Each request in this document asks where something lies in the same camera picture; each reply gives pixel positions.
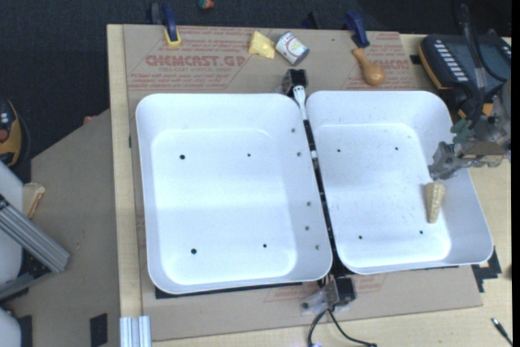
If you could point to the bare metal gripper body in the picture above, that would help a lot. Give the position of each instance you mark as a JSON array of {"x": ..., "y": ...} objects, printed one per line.
[{"x": 487, "y": 138}]

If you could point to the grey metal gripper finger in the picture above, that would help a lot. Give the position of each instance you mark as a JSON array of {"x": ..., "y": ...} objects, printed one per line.
[
  {"x": 484, "y": 162},
  {"x": 443, "y": 161}
]

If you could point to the beige ice cream cone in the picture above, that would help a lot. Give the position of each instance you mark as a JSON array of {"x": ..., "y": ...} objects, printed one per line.
[{"x": 434, "y": 199}]

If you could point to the white plastic tray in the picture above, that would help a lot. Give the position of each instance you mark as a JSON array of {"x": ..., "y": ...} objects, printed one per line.
[
  {"x": 378, "y": 183},
  {"x": 227, "y": 191}
]

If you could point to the thin black and white rod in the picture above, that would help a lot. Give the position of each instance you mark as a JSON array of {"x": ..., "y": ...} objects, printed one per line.
[{"x": 316, "y": 158}]

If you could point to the small white can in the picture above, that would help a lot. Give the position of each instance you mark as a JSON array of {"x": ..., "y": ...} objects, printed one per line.
[{"x": 290, "y": 48}]

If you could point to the yellow cheese wedge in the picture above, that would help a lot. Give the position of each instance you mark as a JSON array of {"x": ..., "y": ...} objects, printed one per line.
[{"x": 262, "y": 46}]

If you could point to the brown cardboard board red print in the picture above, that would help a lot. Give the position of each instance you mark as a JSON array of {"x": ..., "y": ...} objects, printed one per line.
[{"x": 211, "y": 61}]

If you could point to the green and orange toy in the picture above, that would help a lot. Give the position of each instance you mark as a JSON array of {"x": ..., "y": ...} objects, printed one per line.
[{"x": 206, "y": 2}]

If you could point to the beige toy sandwich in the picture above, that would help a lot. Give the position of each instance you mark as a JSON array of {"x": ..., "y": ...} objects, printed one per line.
[{"x": 33, "y": 197}]

